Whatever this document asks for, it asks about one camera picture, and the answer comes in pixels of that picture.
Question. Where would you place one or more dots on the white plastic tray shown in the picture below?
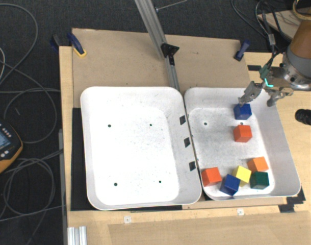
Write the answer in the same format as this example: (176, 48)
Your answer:
(216, 142)
(135, 152)

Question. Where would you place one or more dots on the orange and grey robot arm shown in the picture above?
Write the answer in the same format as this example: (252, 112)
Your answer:
(302, 45)

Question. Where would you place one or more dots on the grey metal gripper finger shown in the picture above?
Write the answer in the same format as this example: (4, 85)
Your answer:
(274, 98)
(251, 92)

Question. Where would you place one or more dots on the yellow cube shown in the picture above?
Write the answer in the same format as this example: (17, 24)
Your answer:
(242, 175)

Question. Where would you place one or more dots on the blue cube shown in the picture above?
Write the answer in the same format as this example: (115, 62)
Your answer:
(242, 112)
(230, 184)

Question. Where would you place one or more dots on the green cube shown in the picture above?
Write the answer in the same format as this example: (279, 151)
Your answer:
(259, 180)

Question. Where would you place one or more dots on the brown cardboard board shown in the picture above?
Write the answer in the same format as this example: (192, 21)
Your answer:
(119, 65)

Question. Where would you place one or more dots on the orange cube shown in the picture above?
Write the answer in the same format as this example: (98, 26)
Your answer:
(211, 176)
(258, 163)
(242, 133)

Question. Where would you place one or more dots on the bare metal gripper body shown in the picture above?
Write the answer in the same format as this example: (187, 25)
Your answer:
(278, 79)

